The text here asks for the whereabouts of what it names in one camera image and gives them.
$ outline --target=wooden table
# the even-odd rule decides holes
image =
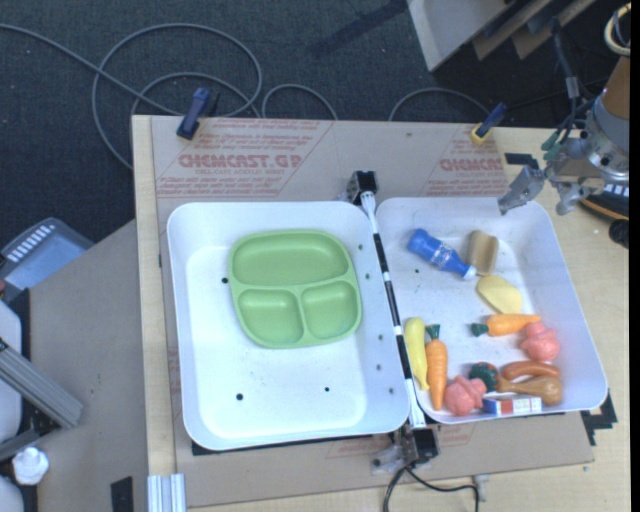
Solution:
[[[136,223],[140,270],[142,339],[147,419],[149,475],[176,472],[176,455],[169,394],[164,330],[159,235],[156,211],[151,117],[133,118]],[[500,153],[528,153],[541,158],[538,148],[548,130],[497,128]],[[518,168],[507,166],[509,178]],[[555,214],[557,194],[550,187],[537,198],[549,212],[574,282],[588,326],[608,378],[618,422],[612,430],[596,433],[595,461],[586,466],[564,466],[491,475],[486,483],[487,503],[493,511],[559,508],[583,511],[631,509],[629,442],[629,252],[608,236],[609,222],[577,208]],[[468,483],[440,481],[438,485]],[[259,502],[205,507],[202,511],[253,510],[379,510],[385,489],[290,497]],[[437,493],[419,484],[400,485],[393,493],[393,510],[473,510],[472,493]]]

